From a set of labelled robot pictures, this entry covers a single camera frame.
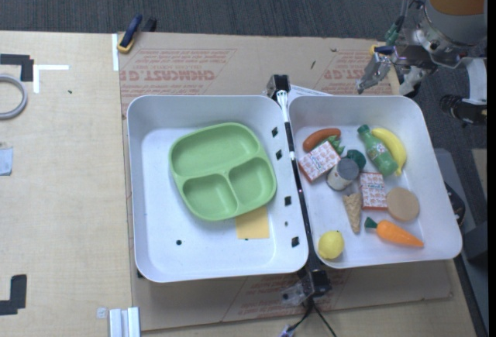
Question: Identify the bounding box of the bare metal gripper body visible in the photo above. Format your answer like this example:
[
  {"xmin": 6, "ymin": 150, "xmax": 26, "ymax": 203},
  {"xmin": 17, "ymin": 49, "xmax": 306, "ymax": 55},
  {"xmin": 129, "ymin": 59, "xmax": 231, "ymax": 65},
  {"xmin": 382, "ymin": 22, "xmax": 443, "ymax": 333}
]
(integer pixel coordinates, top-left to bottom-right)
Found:
[{"xmin": 388, "ymin": 19, "xmax": 488, "ymax": 71}]

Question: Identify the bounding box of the yellow banana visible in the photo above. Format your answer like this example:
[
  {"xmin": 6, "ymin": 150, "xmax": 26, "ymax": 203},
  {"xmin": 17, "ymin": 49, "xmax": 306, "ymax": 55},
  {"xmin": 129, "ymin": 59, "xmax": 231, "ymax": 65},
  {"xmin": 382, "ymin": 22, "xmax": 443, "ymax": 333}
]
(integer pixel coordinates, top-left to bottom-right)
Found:
[{"xmin": 370, "ymin": 127, "xmax": 408, "ymax": 177}]

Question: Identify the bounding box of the black block with thin wires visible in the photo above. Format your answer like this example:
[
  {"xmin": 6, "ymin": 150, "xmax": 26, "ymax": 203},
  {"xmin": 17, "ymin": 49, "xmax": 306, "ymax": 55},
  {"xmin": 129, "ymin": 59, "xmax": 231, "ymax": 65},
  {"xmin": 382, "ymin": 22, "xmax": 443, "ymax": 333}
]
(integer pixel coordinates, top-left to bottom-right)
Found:
[
  {"xmin": 280, "ymin": 268, "xmax": 333, "ymax": 306},
  {"xmin": 265, "ymin": 74, "xmax": 291, "ymax": 98}
]

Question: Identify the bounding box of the black cylinder on white bracket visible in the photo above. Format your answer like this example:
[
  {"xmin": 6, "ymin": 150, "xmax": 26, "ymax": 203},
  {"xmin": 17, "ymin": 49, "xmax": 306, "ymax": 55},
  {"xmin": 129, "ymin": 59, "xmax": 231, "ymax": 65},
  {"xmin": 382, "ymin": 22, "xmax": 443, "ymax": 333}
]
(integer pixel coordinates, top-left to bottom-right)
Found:
[{"xmin": 439, "ymin": 57, "xmax": 488, "ymax": 128}]

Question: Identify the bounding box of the green divided plate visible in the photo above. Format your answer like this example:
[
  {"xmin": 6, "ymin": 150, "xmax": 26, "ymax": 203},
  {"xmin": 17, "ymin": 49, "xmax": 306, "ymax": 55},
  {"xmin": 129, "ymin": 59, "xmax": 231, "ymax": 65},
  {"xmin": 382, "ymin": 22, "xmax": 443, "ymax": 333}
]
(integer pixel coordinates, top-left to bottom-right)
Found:
[{"xmin": 167, "ymin": 122, "xmax": 278, "ymax": 222}]

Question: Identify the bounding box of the orange and white carton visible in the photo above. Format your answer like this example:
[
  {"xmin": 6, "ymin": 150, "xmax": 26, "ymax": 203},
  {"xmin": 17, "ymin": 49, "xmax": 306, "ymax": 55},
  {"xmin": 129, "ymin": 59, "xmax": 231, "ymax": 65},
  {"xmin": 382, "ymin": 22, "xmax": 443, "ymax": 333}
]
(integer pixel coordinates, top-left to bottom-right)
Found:
[
  {"xmin": 358, "ymin": 171, "xmax": 390, "ymax": 211},
  {"xmin": 297, "ymin": 140, "xmax": 343, "ymax": 184}
]

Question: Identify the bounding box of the round tan biscuit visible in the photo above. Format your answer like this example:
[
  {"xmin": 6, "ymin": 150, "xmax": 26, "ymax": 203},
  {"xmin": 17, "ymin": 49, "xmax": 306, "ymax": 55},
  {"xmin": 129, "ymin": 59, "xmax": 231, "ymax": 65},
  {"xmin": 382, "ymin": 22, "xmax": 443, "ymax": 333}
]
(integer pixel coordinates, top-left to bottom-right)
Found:
[{"xmin": 386, "ymin": 187, "xmax": 421, "ymax": 223}]

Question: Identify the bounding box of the white plastic tray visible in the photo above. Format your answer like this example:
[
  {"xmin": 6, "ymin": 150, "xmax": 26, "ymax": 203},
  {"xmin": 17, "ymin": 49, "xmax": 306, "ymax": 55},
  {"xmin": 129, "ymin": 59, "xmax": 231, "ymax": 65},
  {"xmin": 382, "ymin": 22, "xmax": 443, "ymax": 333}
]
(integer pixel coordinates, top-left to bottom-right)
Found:
[
  {"xmin": 126, "ymin": 95, "xmax": 310, "ymax": 284},
  {"xmin": 288, "ymin": 95, "xmax": 463, "ymax": 270}
]

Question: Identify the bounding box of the dark green broccoli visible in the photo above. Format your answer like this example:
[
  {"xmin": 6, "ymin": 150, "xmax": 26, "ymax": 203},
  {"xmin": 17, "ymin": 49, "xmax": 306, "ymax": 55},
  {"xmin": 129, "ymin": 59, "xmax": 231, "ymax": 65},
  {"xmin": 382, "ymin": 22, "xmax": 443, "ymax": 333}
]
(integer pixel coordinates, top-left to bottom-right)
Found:
[{"xmin": 345, "ymin": 149, "xmax": 367, "ymax": 170}]

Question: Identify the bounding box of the green plastic bottle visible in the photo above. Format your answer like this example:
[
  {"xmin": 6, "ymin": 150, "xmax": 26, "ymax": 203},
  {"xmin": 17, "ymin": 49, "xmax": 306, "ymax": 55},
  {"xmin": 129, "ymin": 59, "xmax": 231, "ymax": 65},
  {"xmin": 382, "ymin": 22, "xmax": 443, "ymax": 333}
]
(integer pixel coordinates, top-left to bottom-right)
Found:
[{"xmin": 356, "ymin": 124, "xmax": 400, "ymax": 177}]

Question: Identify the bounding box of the grey and white can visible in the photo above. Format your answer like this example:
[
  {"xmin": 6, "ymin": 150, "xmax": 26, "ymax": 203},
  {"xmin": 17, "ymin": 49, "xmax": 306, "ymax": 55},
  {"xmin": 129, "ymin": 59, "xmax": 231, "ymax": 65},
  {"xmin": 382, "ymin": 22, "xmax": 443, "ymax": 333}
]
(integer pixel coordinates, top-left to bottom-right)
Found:
[{"xmin": 325, "ymin": 156, "xmax": 360, "ymax": 192}]

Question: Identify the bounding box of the white paper sheet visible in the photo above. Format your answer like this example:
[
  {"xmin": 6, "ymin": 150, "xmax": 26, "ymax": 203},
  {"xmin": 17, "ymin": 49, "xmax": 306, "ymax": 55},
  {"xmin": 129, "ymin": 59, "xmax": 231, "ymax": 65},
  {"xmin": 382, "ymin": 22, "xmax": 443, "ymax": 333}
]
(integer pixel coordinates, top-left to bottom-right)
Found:
[{"xmin": 288, "ymin": 84, "xmax": 335, "ymax": 98}]

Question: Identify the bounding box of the orange carrot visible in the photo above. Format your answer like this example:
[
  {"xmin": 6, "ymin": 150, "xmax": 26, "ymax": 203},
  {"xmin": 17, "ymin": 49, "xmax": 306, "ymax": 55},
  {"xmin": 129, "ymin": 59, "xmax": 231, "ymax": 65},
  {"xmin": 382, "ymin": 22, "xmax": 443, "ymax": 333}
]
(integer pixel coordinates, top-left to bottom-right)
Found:
[{"xmin": 363, "ymin": 216, "xmax": 425, "ymax": 249}]

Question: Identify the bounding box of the brown cardboard board red print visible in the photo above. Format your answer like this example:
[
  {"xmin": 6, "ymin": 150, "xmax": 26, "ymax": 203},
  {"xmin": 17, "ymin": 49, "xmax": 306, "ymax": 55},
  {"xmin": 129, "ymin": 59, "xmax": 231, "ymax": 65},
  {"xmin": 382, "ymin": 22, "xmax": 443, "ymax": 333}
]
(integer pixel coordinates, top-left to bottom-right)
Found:
[{"xmin": 117, "ymin": 31, "xmax": 455, "ymax": 333}]

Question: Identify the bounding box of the yellow lemon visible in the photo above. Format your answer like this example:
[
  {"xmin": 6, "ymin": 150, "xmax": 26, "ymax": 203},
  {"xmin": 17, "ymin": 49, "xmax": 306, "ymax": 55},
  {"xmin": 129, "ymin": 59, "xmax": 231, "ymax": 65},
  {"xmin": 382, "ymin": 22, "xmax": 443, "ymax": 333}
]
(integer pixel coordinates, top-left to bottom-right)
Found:
[{"xmin": 317, "ymin": 229, "xmax": 346, "ymax": 261}]

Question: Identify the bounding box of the thin black and white rod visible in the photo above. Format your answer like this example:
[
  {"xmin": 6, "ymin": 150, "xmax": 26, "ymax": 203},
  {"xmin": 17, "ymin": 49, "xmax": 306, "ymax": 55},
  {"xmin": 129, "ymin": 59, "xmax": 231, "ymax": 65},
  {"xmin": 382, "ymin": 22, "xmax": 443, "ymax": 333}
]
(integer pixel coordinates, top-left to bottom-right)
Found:
[{"xmin": 276, "ymin": 90, "xmax": 315, "ymax": 275}]

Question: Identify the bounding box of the red sausage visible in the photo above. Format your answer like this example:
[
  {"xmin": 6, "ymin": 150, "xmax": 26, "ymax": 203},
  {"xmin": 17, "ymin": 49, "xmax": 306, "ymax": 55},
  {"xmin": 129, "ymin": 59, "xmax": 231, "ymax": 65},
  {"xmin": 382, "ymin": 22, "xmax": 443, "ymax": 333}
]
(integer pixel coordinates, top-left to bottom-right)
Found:
[{"xmin": 301, "ymin": 127, "xmax": 343, "ymax": 153}]

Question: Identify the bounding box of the green leafy vegetable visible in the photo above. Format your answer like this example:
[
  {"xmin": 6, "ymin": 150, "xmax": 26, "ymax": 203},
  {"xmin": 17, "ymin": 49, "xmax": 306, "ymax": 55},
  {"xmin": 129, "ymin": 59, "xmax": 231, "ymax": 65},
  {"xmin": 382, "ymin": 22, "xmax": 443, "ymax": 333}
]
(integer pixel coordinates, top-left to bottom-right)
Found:
[{"xmin": 326, "ymin": 135, "xmax": 346, "ymax": 156}]

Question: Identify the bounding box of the yellow cheese slice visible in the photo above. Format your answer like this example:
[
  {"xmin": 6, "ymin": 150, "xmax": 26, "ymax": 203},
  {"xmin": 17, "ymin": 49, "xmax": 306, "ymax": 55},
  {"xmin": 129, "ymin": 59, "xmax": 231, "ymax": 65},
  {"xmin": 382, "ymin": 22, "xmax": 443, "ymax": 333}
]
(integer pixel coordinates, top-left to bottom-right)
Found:
[{"xmin": 235, "ymin": 206, "xmax": 271, "ymax": 241}]

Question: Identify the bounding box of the tan ice cream cone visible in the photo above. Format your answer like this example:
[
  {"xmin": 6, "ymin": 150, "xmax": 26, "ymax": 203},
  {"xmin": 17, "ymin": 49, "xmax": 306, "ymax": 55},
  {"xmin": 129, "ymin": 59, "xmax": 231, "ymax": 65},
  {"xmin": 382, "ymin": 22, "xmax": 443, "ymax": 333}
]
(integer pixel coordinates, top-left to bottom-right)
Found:
[{"xmin": 342, "ymin": 191, "xmax": 363, "ymax": 235}]

